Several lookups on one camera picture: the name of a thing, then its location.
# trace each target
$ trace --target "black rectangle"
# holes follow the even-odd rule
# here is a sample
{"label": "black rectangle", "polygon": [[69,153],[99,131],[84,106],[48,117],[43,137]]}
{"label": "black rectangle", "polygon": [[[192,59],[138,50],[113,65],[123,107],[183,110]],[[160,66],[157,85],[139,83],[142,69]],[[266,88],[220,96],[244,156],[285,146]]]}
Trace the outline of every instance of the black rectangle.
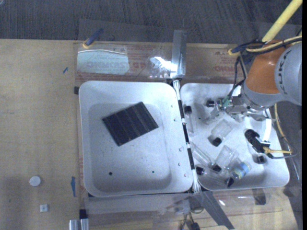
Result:
{"label": "black rectangle", "polygon": [[118,146],[159,127],[143,102],[102,120]]}

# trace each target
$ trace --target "gray floor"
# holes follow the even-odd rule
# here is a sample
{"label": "gray floor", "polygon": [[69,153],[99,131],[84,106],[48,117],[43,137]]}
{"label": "gray floor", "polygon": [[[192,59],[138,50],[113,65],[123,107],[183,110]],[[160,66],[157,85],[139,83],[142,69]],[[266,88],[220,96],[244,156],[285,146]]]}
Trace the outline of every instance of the gray floor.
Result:
{"label": "gray floor", "polygon": [[[171,42],[184,28],[188,42],[241,44],[261,38],[291,0],[4,0],[0,38],[85,40],[102,27],[102,40]],[[302,25],[302,7],[278,35],[294,36]],[[284,113],[295,110],[284,106]],[[285,122],[289,115],[284,115]],[[301,130],[288,127],[301,149]],[[298,180],[288,190],[302,228],[301,157]]]}

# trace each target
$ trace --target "orange cylinder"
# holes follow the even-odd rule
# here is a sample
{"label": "orange cylinder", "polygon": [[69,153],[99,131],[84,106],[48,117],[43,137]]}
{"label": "orange cylinder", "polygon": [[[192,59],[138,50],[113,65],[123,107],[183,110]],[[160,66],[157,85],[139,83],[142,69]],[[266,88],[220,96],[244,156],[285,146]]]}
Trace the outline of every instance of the orange cylinder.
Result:
{"label": "orange cylinder", "polygon": [[274,72],[276,63],[284,51],[285,48],[281,47],[255,57],[246,79],[246,85],[250,90],[264,94],[279,93],[275,83]]}

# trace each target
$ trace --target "white round cap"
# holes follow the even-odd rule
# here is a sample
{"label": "white round cap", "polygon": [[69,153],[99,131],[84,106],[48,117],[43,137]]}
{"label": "white round cap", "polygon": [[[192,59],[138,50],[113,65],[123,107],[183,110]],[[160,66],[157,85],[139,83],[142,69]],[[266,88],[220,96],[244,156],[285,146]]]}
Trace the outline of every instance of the white round cap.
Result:
{"label": "white round cap", "polygon": [[40,185],[40,182],[41,182],[41,180],[38,176],[32,176],[30,181],[29,181],[31,186],[38,186],[38,185]]}

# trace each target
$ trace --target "yellow pole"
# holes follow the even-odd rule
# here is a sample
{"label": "yellow pole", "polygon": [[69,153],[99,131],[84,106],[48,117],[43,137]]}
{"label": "yellow pole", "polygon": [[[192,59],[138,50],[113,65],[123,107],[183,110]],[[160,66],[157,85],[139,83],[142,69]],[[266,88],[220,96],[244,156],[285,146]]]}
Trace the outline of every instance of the yellow pole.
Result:
{"label": "yellow pole", "polygon": [[288,20],[292,17],[295,11],[302,5],[303,0],[292,0],[288,7],[283,11],[283,13],[279,16],[274,25],[270,28],[270,30],[263,37],[262,41],[270,41],[275,38],[275,36],[279,33],[279,31],[283,28],[283,26],[288,22]]}

